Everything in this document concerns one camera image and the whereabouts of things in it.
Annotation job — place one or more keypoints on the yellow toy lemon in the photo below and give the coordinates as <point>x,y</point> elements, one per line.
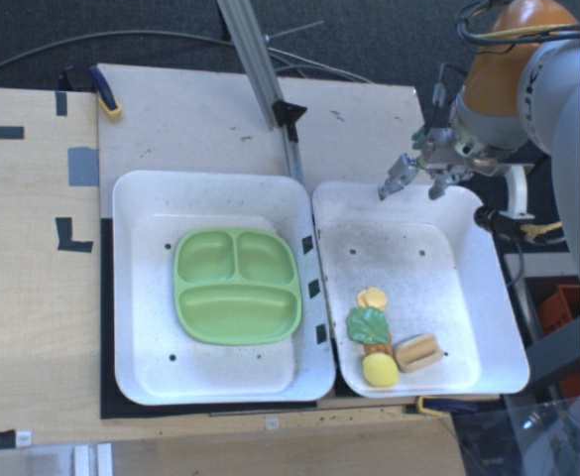
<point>380,370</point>

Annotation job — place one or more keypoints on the yellow toy biscuit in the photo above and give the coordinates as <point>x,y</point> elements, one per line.
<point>371,297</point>

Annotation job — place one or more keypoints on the black cylinder on white bracket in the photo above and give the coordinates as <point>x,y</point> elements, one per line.
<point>516,191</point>

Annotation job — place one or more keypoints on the green divided plate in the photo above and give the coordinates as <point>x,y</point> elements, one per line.
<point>237,310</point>

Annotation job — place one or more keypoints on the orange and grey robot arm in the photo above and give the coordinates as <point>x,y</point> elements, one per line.
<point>507,82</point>

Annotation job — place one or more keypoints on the white plastic tray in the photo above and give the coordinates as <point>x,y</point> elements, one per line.
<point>141,285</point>
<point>418,290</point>

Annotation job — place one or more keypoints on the green toy lettuce leaf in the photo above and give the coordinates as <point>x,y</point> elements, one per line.
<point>366,324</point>

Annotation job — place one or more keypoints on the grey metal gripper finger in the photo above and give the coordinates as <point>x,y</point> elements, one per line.
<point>399,172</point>
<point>438,186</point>

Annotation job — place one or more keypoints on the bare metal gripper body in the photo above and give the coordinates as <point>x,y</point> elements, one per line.
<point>448,154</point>

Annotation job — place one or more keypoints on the orange toy carrot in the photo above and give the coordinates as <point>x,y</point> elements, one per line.
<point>378,348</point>

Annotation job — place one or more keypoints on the tan toy bread bun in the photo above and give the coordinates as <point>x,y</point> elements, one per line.
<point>418,352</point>

